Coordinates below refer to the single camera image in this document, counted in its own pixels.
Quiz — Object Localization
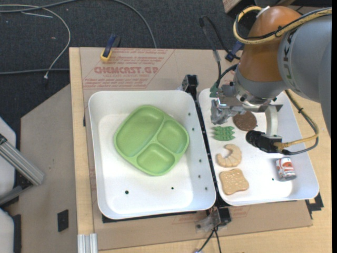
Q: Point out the thin black rod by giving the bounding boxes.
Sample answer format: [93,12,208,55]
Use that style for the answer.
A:
[193,90,221,208]

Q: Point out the white plastic tray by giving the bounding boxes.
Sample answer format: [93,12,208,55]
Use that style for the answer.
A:
[197,87,320,207]
[87,90,217,220]

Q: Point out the brown round biscuit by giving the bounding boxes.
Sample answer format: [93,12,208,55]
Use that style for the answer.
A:
[232,111,257,132]

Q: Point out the green pea pods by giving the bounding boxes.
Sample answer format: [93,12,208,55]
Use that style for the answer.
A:
[212,125,236,142]

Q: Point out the red and white can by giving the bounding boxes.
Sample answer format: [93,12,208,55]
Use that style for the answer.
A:
[275,157,297,182]

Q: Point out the black cylinder on white bracket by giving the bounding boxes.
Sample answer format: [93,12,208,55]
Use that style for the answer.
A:
[245,106,283,153]

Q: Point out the green divided plate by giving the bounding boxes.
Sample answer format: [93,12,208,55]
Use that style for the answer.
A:
[113,104,191,177]

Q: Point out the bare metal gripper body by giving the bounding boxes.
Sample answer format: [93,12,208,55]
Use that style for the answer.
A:
[216,84,284,114]

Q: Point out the brown cardboard board red print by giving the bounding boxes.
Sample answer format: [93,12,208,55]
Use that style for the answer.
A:
[78,47,314,250]

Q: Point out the tan bread slice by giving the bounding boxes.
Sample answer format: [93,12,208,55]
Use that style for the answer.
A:
[219,168,250,196]

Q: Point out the black block with thin wires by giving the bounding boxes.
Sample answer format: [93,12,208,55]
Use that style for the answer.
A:
[183,74,199,93]
[195,206,233,233]

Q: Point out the beige croissant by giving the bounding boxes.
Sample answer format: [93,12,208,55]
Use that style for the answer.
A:
[216,143,243,168]

